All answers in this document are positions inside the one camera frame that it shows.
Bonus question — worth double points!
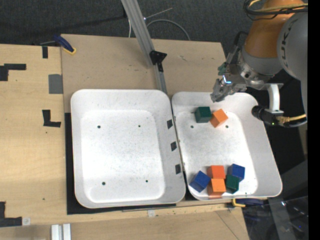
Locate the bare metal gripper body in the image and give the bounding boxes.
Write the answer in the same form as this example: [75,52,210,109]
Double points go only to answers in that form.
[219,63,273,94]

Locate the orange cube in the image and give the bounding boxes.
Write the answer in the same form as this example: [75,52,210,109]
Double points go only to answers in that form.
[209,108,229,128]
[206,178,227,199]
[206,165,227,180]

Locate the green cube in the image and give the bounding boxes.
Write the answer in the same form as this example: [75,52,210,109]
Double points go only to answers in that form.
[194,106,213,124]
[224,174,240,194]

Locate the white plastic tray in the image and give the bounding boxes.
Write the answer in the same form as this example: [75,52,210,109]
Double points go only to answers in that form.
[171,91,284,202]
[70,88,187,209]

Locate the blue cube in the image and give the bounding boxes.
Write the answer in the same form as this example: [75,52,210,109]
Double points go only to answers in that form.
[189,170,212,193]
[226,163,246,182]

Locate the black cylinder on white bracket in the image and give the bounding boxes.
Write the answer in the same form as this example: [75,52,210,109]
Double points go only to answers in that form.
[251,83,286,128]

